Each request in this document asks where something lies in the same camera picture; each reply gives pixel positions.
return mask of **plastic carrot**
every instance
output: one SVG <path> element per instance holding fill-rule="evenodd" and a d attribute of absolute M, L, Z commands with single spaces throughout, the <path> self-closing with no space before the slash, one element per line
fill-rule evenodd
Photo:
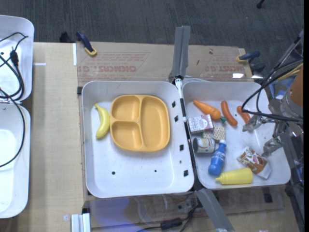
<path fill-rule="evenodd" d="M 209 114 L 213 120 L 220 119 L 222 123 L 226 121 L 226 118 L 221 116 L 221 112 L 217 108 L 198 100 L 193 100 L 193 104 L 197 106 L 205 114 Z"/>

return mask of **orange carrot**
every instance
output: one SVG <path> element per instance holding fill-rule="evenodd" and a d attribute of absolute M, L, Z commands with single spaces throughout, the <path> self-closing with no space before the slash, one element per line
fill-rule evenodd
<path fill-rule="evenodd" d="M 249 119 L 251 118 L 250 115 L 248 113 L 243 113 L 241 111 L 241 106 L 237 107 L 237 112 L 241 115 L 241 117 L 243 118 L 243 120 L 245 121 L 246 124 L 248 124 Z"/>
<path fill-rule="evenodd" d="M 209 114 L 212 119 L 214 120 L 221 119 L 222 123 L 226 121 L 226 118 L 221 116 L 221 112 L 217 108 L 198 100 L 193 100 L 193 104 L 197 106 L 205 114 Z"/>
<path fill-rule="evenodd" d="M 234 119 L 234 117 L 231 115 L 231 113 L 228 109 L 227 101 L 221 102 L 221 110 L 222 110 L 224 117 L 226 117 L 228 123 L 231 126 L 236 126 L 238 124 L 237 120 Z"/>

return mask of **blue clamp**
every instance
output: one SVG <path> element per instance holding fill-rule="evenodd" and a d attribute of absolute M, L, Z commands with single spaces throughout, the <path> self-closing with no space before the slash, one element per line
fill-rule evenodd
<path fill-rule="evenodd" d="M 91 46 L 89 40 L 84 33 L 77 31 L 76 35 L 78 37 L 78 40 L 81 40 L 84 43 L 86 53 L 88 53 L 90 56 L 94 56 L 95 54 L 97 54 L 97 50 Z"/>
<path fill-rule="evenodd" d="M 240 56 L 240 55 L 236 56 L 236 61 L 237 61 L 238 63 L 244 63 L 244 62 L 246 62 L 246 60 L 249 59 L 248 62 L 250 63 L 254 58 L 257 58 L 257 57 L 259 57 L 260 55 L 261 55 L 261 53 L 258 52 L 258 51 L 249 52 L 249 53 L 244 54 L 244 55 L 242 55 L 242 56 Z"/>

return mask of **yellow mustard bottle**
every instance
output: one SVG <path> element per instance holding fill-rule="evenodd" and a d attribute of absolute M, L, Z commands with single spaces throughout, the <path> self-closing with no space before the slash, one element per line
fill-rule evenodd
<path fill-rule="evenodd" d="M 223 172 L 215 180 L 222 185 L 250 184 L 253 174 L 250 168 L 240 168 Z"/>

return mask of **white tray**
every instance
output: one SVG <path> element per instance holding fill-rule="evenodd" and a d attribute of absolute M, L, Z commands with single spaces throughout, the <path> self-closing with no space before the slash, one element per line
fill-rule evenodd
<path fill-rule="evenodd" d="M 24 107 L 20 108 L 26 122 L 25 140 L 18 157 L 0 168 L 0 218 L 12 218 L 18 215 L 28 202 L 30 115 Z M 15 105 L 0 104 L 0 165 L 12 159 L 17 153 L 22 133 L 23 122 Z"/>
<path fill-rule="evenodd" d="M 27 19 L 15 16 L 0 15 L 0 39 L 12 33 L 20 32 L 28 36 L 16 49 L 19 69 L 24 80 L 25 92 L 21 101 L 27 98 L 32 90 L 32 59 L 34 26 Z M 9 59 L 12 47 L 15 48 L 23 36 L 16 34 L 0 42 L 0 54 Z M 0 67 L 0 87 L 8 94 L 18 89 L 18 80 L 6 66 Z M 22 106 L 25 122 L 25 140 L 18 157 L 10 164 L 0 168 L 0 218 L 11 218 L 21 213 L 28 202 L 29 169 L 30 169 L 30 115 Z M 0 165 L 9 161 L 19 150 L 23 133 L 21 115 L 14 104 L 1 103 L 0 99 Z"/>
<path fill-rule="evenodd" d="M 21 32 L 25 36 L 28 36 L 18 45 L 16 52 L 19 59 L 19 70 L 23 76 L 25 84 L 25 93 L 21 100 L 27 98 L 32 90 L 32 59 L 33 59 L 33 41 L 34 41 L 34 26 L 27 19 L 0 15 L 0 39 L 6 38 L 15 32 Z M 0 42 L 0 54 L 3 58 L 8 59 L 12 47 L 15 48 L 16 44 L 23 36 L 16 34 L 7 40 Z M 13 72 L 7 67 L 0 67 L 0 86 L 8 94 L 12 94 L 18 89 L 18 80 Z"/>
<path fill-rule="evenodd" d="M 156 152 L 118 148 L 108 132 L 97 140 L 99 116 L 94 105 L 110 111 L 112 101 L 125 94 L 147 94 L 168 107 L 170 141 Z M 180 193 L 191 189 L 194 175 L 179 94 L 168 82 L 93 81 L 82 90 L 86 185 L 98 198 Z"/>
<path fill-rule="evenodd" d="M 187 118 L 195 117 L 203 114 L 194 104 L 193 99 L 205 102 L 221 110 L 221 101 L 228 102 L 231 114 L 237 114 L 236 107 L 242 105 L 244 101 L 260 87 L 254 82 L 188 82 L 183 86 L 183 98 L 186 107 Z M 246 108 L 250 111 L 256 111 L 255 101 L 256 96 L 251 99 Z M 259 99 L 259 108 L 262 112 L 270 114 L 268 109 L 268 99 L 264 90 L 262 90 Z M 261 125 L 253 132 L 243 132 L 242 126 L 244 121 L 237 114 L 235 119 L 238 121 L 236 128 L 225 122 L 225 138 L 226 158 L 222 172 L 244 167 L 242 163 L 237 161 L 237 157 L 242 154 L 244 147 L 249 146 L 258 154 L 263 153 L 264 143 L 271 139 L 274 129 L 274 123 L 266 123 Z M 214 125 L 222 126 L 220 121 L 213 121 Z M 208 166 L 211 162 L 212 154 L 196 153 L 197 174 L 201 184 L 209 189 L 230 189 L 256 186 L 269 186 L 285 184 L 290 180 L 291 170 L 286 159 L 283 148 L 277 149 L 267 158 L 272 173 L 265 180 L 257 175 L 253 175 L 253 182 L 248 185 L 221 185 L 215 181 L 215 177 L 208 174 Z"/>

